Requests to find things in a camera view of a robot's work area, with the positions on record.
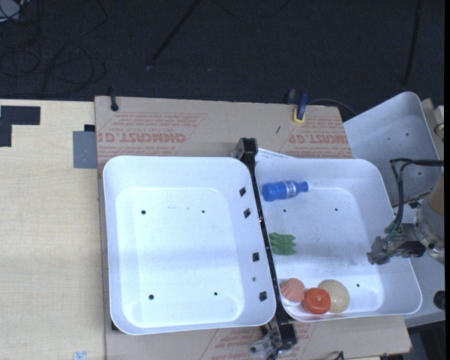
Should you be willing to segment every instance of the cardboard sheet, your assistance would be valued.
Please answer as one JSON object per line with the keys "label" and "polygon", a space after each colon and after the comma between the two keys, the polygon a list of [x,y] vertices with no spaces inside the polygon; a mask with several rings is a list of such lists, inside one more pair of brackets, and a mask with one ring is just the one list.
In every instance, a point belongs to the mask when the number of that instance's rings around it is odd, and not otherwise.
{"label": "cardboard sheet", "polygon": [[[101,173],[118,155],[230,156],[242,137],[296,158],[351,158],[338,108],[308,106],[305,122],[296,124],[294,106],[283,104],[139,97],[117,97],[116,103],[119,110],[114,112],[110,97],[95,98],[107,358],[252,359],[248,345],[261,337],[257,327],[143,336],[112,329]],[[280,359],[327,359],[341,350],[347,359],[410,351],[402,316],[294,325],[298,344]]]}

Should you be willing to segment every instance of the beige round object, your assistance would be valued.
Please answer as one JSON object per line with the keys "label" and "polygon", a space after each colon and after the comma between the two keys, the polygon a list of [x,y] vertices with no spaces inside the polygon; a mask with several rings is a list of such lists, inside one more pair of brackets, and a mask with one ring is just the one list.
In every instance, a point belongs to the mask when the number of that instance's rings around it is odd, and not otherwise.
{"label": "beige round object", "polygon": [[305,294],[305,286],[299,279],[292,277],[280,284],[280,292],[285,299],[300,303]]}
{"label": "beige round object", "polygon": [[339,314],[345,311],[350,303],[350,294],[347,288],[337,280],[324,280],[318,288],[327,291],[330,294],[331,307],[330,312]]}

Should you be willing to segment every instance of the red tomato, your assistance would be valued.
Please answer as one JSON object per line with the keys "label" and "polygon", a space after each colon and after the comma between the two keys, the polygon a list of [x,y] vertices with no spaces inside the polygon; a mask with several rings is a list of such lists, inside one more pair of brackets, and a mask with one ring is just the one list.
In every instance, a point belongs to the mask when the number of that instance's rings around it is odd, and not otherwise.
{"label": "red tomato", "polygon": [[324,289],[310,288],[305,292],[301,305],[311,314],[325,314],[332,306],[330,294]]}

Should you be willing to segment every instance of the dark background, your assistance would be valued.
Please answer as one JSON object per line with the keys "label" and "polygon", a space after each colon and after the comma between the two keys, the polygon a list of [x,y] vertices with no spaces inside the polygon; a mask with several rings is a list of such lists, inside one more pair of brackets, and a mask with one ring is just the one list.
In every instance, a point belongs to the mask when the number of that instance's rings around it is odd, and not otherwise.
{"label": "dark background", "polygon": [[339,101],[343,120],[404,91],[444,104],[445,0],[25,0],[0,23],[0,98]]}

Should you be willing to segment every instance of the light blue object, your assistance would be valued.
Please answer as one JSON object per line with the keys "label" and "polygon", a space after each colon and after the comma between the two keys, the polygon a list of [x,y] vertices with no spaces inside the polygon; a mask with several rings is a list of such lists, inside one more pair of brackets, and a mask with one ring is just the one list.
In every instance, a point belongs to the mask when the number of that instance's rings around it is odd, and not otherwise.
{"label": "light blue object", "polygon": [[262,196],[265,201],[274,201],[289,199],[295,197],[301,192],[308,192],[310,186],[306,181],[298,183],[297,181],[279,181],[275,183],[264,184],[262,187]]}

